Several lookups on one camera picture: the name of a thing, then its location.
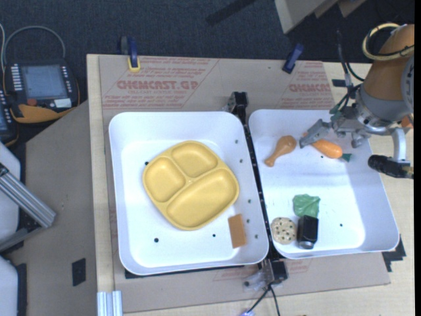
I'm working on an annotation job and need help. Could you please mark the brown cardboard board red print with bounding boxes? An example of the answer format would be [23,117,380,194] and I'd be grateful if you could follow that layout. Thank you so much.
[98,55,392,314]

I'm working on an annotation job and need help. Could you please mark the yellow divided plate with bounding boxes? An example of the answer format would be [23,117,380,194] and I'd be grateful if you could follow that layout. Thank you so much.
[141,140,240,232]

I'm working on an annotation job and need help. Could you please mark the green lettuce leaf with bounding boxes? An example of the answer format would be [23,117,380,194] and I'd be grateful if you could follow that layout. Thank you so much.
[292,194,322,219]

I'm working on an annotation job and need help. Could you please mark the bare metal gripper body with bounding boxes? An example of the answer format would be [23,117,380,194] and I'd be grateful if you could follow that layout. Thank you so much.
[330,106,395,138]

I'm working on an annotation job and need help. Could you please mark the orange carrot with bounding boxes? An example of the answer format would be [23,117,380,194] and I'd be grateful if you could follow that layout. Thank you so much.
[302,132,353,163]

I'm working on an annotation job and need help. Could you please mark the orange rectangular cheese slice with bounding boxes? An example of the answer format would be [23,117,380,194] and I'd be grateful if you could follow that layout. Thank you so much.
[227,213,248,250]

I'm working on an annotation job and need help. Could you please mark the chocolate chip biscuit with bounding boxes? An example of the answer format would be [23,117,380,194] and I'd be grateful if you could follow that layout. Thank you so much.
[270,217,297,246]

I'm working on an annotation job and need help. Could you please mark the white plastic tray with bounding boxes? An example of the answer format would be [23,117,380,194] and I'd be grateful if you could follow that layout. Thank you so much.
[108,111,270,276]
[248,109,401,260]

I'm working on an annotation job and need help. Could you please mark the thin black rod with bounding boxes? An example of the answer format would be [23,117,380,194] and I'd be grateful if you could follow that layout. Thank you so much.
[241,110,276,263]

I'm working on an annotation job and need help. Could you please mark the black cylinder on white bracket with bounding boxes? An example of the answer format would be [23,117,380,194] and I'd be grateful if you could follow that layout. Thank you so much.
[367,126,414,180]

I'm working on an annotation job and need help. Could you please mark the orange chicken drumstick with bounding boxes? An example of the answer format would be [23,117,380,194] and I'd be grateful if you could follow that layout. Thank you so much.
[264,135,298,168]

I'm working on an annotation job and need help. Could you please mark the black can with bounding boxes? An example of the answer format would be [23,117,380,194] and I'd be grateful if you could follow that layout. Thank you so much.
[296,214,320,250]

